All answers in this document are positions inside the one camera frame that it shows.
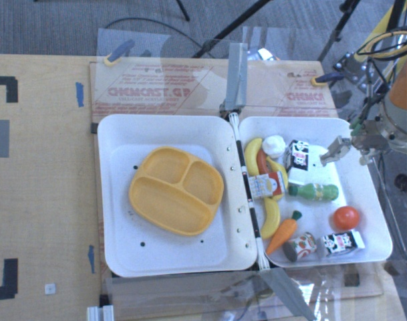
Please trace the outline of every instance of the white plastic tray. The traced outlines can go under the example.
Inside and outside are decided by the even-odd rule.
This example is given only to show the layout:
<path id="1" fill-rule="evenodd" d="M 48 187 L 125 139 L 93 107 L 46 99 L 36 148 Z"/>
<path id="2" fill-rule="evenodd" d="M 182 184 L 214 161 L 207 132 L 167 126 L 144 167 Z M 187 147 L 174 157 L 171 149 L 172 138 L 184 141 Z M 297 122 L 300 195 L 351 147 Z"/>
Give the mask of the white plastic tray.
<path id="1" fill-rule="evenodd" d="M 337 118 L 290 118 L 290 117 L 249 117 L 239 125 L 242 145 L 253 138 L 281 135 L 288 145 L 292 140 L 302 140 L 310 144 L 315 156 L 310 158 L 309 172 L 305 183 L 333 183 L 339 187 L 339 197 L 330 202 L 308 201 L 287 194 L 279 201 L 282 220 L 291 217 L 294 210 L 303 214 L 298 220 L 298 228 L 293 237 L 306 231 L 317 239 L 334 233 L 330 217 L 343 205 L 354 206 L 361 215 L 355 228 L 361 233 L 366 248 L 360 251 L 319 259 L 316 253 L 297 262 L 290 262 L 282 249 L 273 252 L 269 259 L 278 266 L 295 268 L 317 265 L 362 263 L 382 261 L 392 252 L 392 238 L 384 219 L 372 178 L 367 166 L 359 162 L 359 152 L 352 148 L 345 157 L 323 167 L 317 154 L 323 154 L 337 136 L 350 137 L 349 124 Z M 259 226 L 264 223 L 265 211 L 261 200 L 255 200 L 255 211 Z"/>
<path id="2" fill-rule="evenodd" d="M 98 126 L 105 256 L 121 277 L 245 270 L 256 242 L 233 129 L 214 116 L 110 115 Z M 214 166 L 225 191 L 217 214 L 200 235 L 161 229 L 136 214 L 128 189 L 151 150 L 175 146 Z"/>

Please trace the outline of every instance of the toy tomato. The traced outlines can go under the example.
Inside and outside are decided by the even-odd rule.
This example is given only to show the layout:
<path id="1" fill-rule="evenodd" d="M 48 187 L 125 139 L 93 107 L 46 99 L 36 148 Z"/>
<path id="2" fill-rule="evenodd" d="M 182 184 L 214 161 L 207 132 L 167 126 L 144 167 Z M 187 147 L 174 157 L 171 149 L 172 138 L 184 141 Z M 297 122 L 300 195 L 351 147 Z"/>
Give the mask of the toy tomato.
<path id="1" fill-rule="evenodd" d="M 334 225 L 342 231 L 349 231 L 355 228 L 359 220 L 359 212 L 352 206 L 340 207 L 333 214 Z"/>

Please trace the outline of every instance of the gray floor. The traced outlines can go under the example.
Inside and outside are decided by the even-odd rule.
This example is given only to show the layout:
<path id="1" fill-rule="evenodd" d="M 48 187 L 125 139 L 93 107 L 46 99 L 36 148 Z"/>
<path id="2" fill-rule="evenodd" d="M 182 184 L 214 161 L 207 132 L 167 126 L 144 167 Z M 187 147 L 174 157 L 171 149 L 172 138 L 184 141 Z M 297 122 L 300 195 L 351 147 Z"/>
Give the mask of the gray floor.
<path id="1" fill-rule="evenodd" d="M 119 18 L 153 19 L 177 28 L 202 44 L 222 31 L 258 0 L 181 0 L 191 20 L 185 21 L 175 0 L 0 0 L 0 54 L 45 54 L 94 56 L 98 30 Z M 255 46 L 264 45 L 283 60 L 316 60 L 332 30 L 343 16 L 339 6 L 345 0 L 273 0 L 246 19 L 225 39 L 242 41 L 252 30 Z M 343 29 L 341 41 L 330 48 L 322 61 L 325 72 L 348 51 L 356 51 L 377 26 L 394 0 L 361 0 Z M 150 20 L 119 21 L 110 29 L 173 35 L 164 55 L 190 57 L 198 51 L 193 41 L 173 28 Z M 223 56 L 222 48 L 214 54 Z M 356 112 L 364 95 L 345 80 L 336 84 L 333 97 L 347 90 L 353 96 L 341 111 L 346 118 Z M 394 179 L 407 175 L 407 155 L 384 155 L 384 181 L 380 201 L 388 207 L 386 219 L 392 226 L 395 246 L 389 272 L 407 313 L 407 194 Z M 374 174 L 379 187 L 377 175 Z M 395 221 L 399 232 L 395 232 Z"/>

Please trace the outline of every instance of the yellow divided plate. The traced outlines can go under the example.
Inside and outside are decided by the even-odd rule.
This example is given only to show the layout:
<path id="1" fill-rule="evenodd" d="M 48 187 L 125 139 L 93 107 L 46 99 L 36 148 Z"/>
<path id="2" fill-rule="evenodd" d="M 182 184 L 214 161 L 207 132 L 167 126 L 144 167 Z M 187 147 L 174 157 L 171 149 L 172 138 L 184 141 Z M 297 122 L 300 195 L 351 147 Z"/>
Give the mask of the yellow divided plate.
<path id="1" fill-rule="evenodd" d="M 135 211 L 181 235 L 202 233 L 214 219 L 224 192 L 223 178 L 191 153 L 162 146 L 142 162 L 129 188 Z"/>

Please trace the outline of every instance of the white small square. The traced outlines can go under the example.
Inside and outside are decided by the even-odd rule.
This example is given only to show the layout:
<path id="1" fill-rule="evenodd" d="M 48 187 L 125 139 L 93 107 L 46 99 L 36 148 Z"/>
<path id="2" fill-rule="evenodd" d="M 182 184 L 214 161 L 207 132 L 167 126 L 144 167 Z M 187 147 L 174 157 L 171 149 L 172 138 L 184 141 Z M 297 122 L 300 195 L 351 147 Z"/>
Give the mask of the white small square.
<path id="1" fill-rule="evenodd" d="M 44 286 L 44 292 L 46 295 L 53 295 L 56 293 L 56 284 L 50 283 Z"/>

